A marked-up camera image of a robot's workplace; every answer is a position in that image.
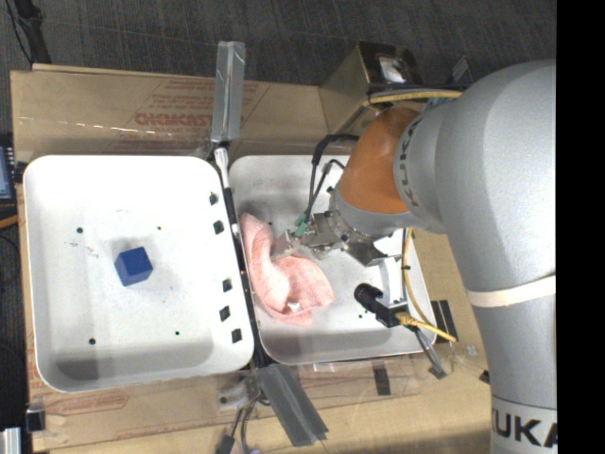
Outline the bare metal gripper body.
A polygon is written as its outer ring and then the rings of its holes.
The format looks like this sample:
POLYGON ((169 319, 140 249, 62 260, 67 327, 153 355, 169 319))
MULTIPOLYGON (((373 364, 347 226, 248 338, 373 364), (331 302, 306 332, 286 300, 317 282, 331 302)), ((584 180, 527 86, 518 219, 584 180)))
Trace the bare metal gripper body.
POLYGON ((313 214, 302 236, 302 245, 312 253, 341 251, 364 267, 377 266, 389 257, 375 246, 376 241, 350 226, 336 210, 313 214))

